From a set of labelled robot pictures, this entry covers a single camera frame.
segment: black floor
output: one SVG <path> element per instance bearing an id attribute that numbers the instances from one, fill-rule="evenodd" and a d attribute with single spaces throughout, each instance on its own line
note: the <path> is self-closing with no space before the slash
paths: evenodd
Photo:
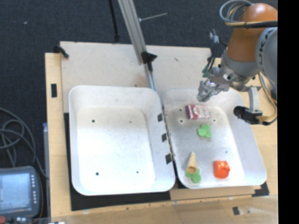
<path id="1" fill-rule="evenodd" d="M 219 18 L 219 8 L 226 1 L 134 0 L 134 3 L 140 18 L 167 13 L 141 22 L 147 45 L 209 47 L 207 33 L 213 28 L 222 40 L 228 41 L 230 37 L 231 28 Z M 278 9 L 278 0 L 249 1 L 268 3 Z M 113 0 L 113 5 L 120 43 L 130 43 L 117 0 Z M 114 42 L 108 0 L 0 0 L 0 107 L 28 125 L 43 167 L 43 123 L 47 121 L 44 54 L 53 52 L 60 41 Z M 0 112 L 0 126 L 8 119 L 8 115 Z M 20 142 L 15 150 L 17 166 L 32 165 L 32 153 L 26 144 Z M 0 149 L 0 168 L 8 167 L 11 167 L 8 154 Z"/>

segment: toy ice cream cone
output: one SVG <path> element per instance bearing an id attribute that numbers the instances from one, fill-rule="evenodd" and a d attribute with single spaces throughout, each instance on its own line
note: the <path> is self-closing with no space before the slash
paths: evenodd
<path id="1" fill-rule="evenodd" d="M 189 158 L 189 161 L 187 164 L 186 171 L 189 174 L 195 174 L 197 171 L 196 154 L 194 152 L 192 152 L 190 154 L 190 158 Z"/>

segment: orange toy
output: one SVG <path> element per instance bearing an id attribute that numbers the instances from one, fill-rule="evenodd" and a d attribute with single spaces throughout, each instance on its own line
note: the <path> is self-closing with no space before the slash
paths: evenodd
<path id="1" fill-rule="evenodd" d="M 227 161 L 215 161 L 214 162 L 214 176 L 217 178 L 226 178 L 228 177 L 228 173 L 230 171 L 230 167 Z"/>

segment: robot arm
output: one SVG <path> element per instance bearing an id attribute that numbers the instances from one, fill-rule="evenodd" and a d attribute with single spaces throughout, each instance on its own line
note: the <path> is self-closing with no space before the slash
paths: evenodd
<path id="1" fill-rule="evenodd" d="M 223 10 L 228 6 L 227 15 L 224 17 Z M 240 10 L 242 14 L 239 20 L 235 21 L 234 16 Z M 231 0 L 222 5 L 220 17 L 226 25 L 234 27 L 234 30 L 221 56 L 221 64 L 213 67 L 211 62 L 205 67 L 203 73 L 207 79 L 200 82 L 197 99 L 205 102 L 211 96 L 228 91 L 229 88 L 248 92 L 250 108 L 236 107 L 235 115 L 250 124 L 268 125 L 270 123 L 267 120 L 273 119 L 273 116 L 264 117 L 258 109 L 257 91 L 262 87 L 246 84 L 256 75 L 260 77 L 261 72 L 271 82 L 274 90 L 277 90 L 278 12 L 267 4 Z M 210 36 L 214 43 L 219 42 L 215 32 Z"/>

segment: white tray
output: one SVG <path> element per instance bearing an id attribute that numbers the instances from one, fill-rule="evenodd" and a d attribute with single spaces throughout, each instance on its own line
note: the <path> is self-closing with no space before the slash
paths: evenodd
<path id="1" fill-rule="evenodd" d="M 160 97 L 149 88 L 81 85 L 69 94 L 71 176 L 86 196 L 168 191 L 175 183 Z"/>
<path id="2" fill-rule="evenodd" d="M 195 89 L 169 89 L 163 95 L 165 119 L 170 133 L 178 178 L 188 188 L 255 186 L 266 180 L 266 170 L 251 125 L 238 119 L 233 110 L 243 105 L 238 92 L 230 89 L 205 103 L 196 99 Z M 204 104 L 208 119 L 189 120 L 186 105 Z M 197 129 L 209 124 L 212 137 L 200 137 Z M 195 184 L 185 175 L 191 152 L 195 152 L 201 181 Z M 230 166 L 225 179 L 214 177 L 213 162 L 226 160 Z"/>

